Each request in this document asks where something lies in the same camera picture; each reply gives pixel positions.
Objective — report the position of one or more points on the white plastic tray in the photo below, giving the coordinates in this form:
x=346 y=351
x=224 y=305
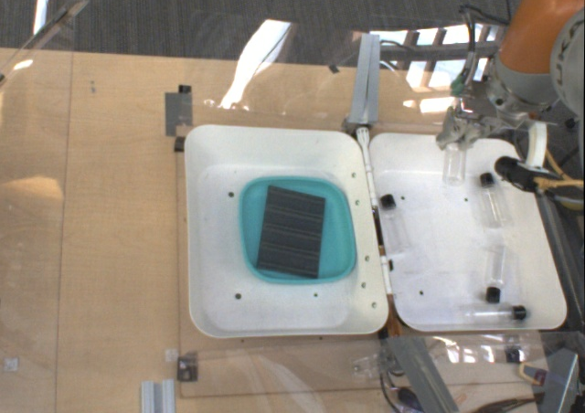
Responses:
x=215 y=237
x=448 y=228

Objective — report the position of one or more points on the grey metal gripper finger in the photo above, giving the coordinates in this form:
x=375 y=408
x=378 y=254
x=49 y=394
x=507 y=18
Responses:
x=470 y=134
x=448 y=134

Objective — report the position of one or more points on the clear bottle with black cap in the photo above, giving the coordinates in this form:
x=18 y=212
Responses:
x=493 y=313
x=393 y=224
x=495 y=267
x=493 y=205

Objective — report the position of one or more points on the clear plastic bottle without cap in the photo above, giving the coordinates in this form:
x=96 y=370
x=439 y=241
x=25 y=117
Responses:
x=454 y=166
x=372 y=364

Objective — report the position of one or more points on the black cylinder on white bracket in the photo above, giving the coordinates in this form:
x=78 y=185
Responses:
x=514 y=171

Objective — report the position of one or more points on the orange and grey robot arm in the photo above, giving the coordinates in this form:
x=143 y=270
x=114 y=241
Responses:
x=530 y=23

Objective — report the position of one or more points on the teal plate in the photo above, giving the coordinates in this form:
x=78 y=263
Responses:
x=249 y=228

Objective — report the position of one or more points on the dark striped flat block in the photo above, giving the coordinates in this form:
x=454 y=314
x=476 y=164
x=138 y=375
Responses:
x=291 y=233

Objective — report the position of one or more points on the thin black and white rod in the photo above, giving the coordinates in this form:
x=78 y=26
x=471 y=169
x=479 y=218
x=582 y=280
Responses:
x=371 y=178

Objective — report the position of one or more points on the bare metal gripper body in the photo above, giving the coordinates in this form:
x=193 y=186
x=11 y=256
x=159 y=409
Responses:
x=491 y=112

